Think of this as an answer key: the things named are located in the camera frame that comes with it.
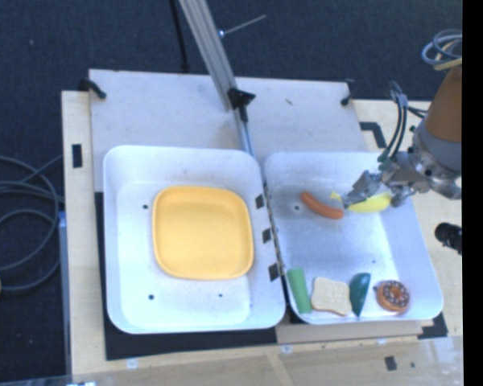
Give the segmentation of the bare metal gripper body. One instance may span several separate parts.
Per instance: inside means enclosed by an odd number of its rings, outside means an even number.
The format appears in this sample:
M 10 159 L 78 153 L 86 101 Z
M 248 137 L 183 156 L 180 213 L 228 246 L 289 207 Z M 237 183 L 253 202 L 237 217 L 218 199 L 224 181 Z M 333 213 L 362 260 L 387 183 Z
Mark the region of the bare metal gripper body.
M 382 183 L 392 187 L 409 187 L 411 195 L 433 191 L 450 200 L 460 200 L 461 187 L 456 183 L 460 173 L 437 162 L 428 152 L 400 151 L 379 165 Z

